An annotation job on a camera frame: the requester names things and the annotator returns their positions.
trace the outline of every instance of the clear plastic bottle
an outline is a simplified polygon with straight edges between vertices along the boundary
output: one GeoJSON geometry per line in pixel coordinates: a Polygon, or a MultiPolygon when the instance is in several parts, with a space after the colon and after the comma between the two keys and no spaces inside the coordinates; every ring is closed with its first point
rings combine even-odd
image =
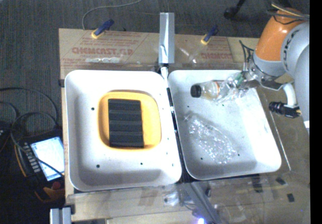
{"type": "Polygon", "coordinates": [[[194,98],[217,100],[220,92],[220,83],[215,80],[195,84],[190,88],[190,94],[194,98]]]}

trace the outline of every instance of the black bottle cap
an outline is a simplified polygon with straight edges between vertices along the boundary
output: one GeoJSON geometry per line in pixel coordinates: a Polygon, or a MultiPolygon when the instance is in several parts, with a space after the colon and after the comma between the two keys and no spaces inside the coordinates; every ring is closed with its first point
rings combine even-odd
{"type": "Polygon", "coordinates": [[[201,96],[201,87],[199,85],[193,85],[190,88],[190,94],[194,98],[199,98],[201,96]]]}

